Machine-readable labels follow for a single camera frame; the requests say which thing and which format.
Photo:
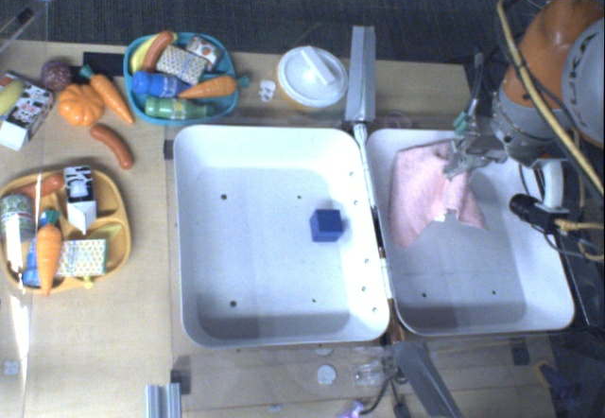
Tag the brown sausage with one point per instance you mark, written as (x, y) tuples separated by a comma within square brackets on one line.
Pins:
[(47, 186), (156, 49), (113, 146)]

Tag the blue cube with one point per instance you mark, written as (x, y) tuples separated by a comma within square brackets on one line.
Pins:
[(325, 224)]

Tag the yellow patterned carton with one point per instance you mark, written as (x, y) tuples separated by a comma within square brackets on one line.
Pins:
[(182, 64), (82, 257)]

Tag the small can with orange print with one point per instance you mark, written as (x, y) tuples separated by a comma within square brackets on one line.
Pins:
[(205, 49)]

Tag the white bottle with green label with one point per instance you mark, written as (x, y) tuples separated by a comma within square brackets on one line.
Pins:
[(16, 217)]

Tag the blue bottle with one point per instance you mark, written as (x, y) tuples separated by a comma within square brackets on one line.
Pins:
[(31, 269), (156, 83)]

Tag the yellow divided plate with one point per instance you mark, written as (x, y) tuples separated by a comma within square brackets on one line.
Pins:
[(115, 217)]

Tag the orange carrot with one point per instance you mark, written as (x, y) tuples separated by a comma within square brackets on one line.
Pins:
[(210, 87), (113, 97), (48, 250)]

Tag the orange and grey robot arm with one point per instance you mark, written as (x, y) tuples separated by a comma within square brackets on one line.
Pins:
[(543, 42)]

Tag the blue divided plate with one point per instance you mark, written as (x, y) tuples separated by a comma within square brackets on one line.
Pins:
[(227, 106)]

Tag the yellow bowl with white lid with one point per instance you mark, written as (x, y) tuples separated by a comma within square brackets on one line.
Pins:
[(312, 75)]

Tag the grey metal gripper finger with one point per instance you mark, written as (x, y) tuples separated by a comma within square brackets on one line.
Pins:
[(472, 164), (452, 167)]

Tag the pink cloth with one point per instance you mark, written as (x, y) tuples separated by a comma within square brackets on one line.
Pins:
[(418, 191)]

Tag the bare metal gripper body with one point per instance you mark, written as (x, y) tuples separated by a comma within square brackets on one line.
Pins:
[(481, 148)]

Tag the small white lump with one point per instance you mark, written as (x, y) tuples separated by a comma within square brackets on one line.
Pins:
[(267, 91)]

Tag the purple grapes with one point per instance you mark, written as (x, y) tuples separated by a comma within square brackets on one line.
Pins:
[(56, 75)]

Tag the black and white carton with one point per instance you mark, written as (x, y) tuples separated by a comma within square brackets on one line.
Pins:
[(81, 198)]

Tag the yellow banana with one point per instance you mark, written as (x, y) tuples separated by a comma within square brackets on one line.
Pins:
[(137, 56), (9, 97)]

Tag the white plastic tray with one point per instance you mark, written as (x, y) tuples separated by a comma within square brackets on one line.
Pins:
[(264, 265), (472, 274)]

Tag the cow print milk carton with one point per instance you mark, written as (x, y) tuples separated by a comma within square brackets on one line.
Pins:
[(28, 116)]

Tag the orange pumpkin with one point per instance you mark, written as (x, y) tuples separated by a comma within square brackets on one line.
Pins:
[(80, 105)]

